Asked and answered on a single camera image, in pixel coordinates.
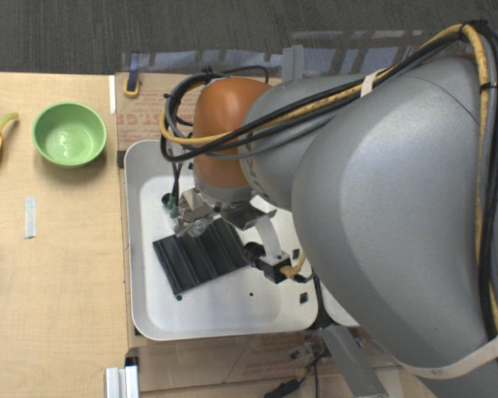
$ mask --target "wooden table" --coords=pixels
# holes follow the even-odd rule
[[[89,105],[108,130],[87,167],[47,163],[32,145],[50,104]],[[116,120],[107,76],[0,73],[0,397],[100,397],[106,367],[127,351]],[[37,236],[24,239],[24,198]]]

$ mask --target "white strap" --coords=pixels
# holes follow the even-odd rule
[[[359,97],[364,97],[365,95],[368,95],[371,91],[373,91],[373,83],[374,80],[376,79],[376,75],[379,72],[382,72],[383,70],[386,70],[386,68],[383,68],[381,70],[376,70],[375,72],[367,75],[364,78],[364,82],[362,83],[362,90],[359,92]]]
[[[492,341],[486,343],[483,347],[478,348],[472,354],[462,358],[458,362],[454,362],[449,366],[438,368],[418,368],[398,362],[406,370],[410,371],[415,376],[425,379],[454,379],[464,376],[476,368],[485,365],[487,362],[498,357],[498,336]]]

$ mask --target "light wood surface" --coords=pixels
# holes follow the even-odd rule
[[[31,128],[73,100],[104,119],[104,153],[87,167],[47,163]],[[0,73],[0,397],[100,397],[106,367],[127,351],[116,120],[107,76]],[[24,239],[24,198],[37,236]]]

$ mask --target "black drying mat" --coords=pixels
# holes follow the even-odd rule
[[[221,218],[199,237],[171,235],[153,246],[175,295],[248,265],[240,237]]]

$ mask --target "black connector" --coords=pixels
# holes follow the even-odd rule
[[[283,398],[284,396],[288,396],[292,392],[299,390],[299,388],[300,383],[296,379],[293,379],[287,383],[281,383],[278,388],[271,392],[267,392],[264,395],[264,398]]]

